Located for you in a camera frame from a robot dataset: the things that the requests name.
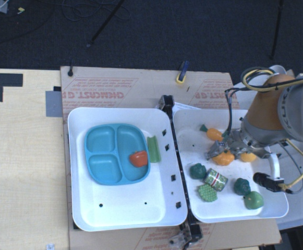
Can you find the orange toy carrot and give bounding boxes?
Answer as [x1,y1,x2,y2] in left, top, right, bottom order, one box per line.
[199,124,224,142]

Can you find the red toy pepper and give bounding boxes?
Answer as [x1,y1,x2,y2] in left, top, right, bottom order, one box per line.
[129,150,149,168]

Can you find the dark green toy broccoli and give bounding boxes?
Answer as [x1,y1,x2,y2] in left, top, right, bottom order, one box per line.
[189,162,208,180]
[233,178,252,196]

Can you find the yellow toy lemon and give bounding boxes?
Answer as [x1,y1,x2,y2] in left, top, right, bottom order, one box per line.
[240,152,258,163]

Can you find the black cylinder on white bracket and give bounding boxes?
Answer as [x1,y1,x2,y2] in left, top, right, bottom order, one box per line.
[252,152,285,193]

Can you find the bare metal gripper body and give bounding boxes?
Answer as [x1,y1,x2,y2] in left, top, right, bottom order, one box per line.
[223,128,273,159]

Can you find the green toy apple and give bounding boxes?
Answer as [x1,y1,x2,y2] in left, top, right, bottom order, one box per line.
[243,190,265,210]

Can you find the thin black rod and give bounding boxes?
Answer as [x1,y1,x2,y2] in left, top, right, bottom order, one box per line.
[166,105,197,231]

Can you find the green toy celery stick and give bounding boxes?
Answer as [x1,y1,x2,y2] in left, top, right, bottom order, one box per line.
[147,135,162,164]

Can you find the orange toy pumpkin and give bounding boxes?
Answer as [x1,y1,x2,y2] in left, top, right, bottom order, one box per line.
[211,149,236,167]

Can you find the white plastic tray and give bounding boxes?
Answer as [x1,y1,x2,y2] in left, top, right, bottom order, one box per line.
[172,108,289,224]
[67,107,189,232]

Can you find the green and red can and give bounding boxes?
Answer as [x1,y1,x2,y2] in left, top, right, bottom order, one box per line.
[202,168,229,192]

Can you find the brown cardboard board red print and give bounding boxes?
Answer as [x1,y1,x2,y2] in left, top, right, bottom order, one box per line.
[60,66,283,250]

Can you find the black block with wires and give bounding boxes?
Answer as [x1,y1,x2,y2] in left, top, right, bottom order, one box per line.
[179,222,204,248]
[157,94,175,111]

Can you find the blue divided plate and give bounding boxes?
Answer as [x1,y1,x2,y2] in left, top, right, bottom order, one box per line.
[84,123,151,186]

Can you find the green toy grapes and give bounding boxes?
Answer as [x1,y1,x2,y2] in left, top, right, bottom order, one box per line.
[197,183,219,203]

